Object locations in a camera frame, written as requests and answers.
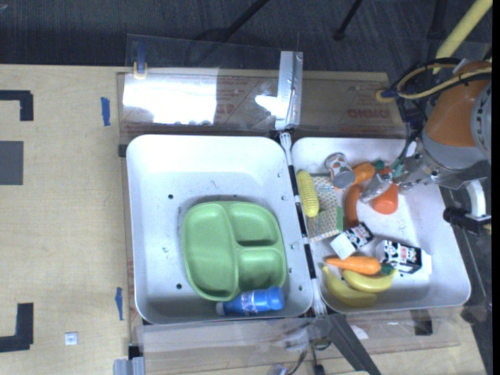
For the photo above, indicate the long orange carrot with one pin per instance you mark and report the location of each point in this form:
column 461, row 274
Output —
column 355, row 265

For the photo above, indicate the small can with orange print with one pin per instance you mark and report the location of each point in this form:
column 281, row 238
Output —
column 340, row 170

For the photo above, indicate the blue plastic bottle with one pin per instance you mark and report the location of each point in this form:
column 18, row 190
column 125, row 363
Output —
column 254, row 301

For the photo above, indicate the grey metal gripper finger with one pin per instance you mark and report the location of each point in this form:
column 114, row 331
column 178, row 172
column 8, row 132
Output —
column 374, row 190

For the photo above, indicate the short orange carrot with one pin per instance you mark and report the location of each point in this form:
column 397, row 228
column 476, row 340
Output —
column 363, row 171

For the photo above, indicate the yellow corn cob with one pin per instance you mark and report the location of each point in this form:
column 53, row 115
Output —
column 308, row 193

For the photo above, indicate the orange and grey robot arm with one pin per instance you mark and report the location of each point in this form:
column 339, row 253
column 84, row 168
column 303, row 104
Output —
column 449, row 119

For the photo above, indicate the yellow banana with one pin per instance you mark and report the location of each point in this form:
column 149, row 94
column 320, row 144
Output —
column 343, row 293
column 371, row 283

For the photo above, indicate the large black and white carton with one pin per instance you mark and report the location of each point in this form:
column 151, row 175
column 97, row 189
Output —
column 404, row 256

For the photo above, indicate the orange sausage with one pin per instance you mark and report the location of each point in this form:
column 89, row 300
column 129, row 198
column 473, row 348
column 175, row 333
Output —
column 351, row 207

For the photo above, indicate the black cylinder on white bracket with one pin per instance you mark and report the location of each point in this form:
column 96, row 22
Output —
column 468, row 213

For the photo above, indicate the green divided plate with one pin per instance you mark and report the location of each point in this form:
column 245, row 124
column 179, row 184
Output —
column 211, row 248

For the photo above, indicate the orange rounded bottle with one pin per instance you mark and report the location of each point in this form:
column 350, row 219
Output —
column 387, row 203

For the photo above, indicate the white plastic tray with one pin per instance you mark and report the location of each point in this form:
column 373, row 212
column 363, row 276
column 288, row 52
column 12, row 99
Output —
column 429, row 287
column 156, row 209

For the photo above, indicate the small black and white carton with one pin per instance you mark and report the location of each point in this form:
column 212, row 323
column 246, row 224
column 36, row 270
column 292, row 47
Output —
column 353, row 240

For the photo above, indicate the yellow and white mesh packet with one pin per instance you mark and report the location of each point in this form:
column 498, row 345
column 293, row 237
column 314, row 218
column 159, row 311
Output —
column 326, row 219

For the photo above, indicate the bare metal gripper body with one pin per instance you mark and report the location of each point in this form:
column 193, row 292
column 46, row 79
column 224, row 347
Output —
column 423, row 174

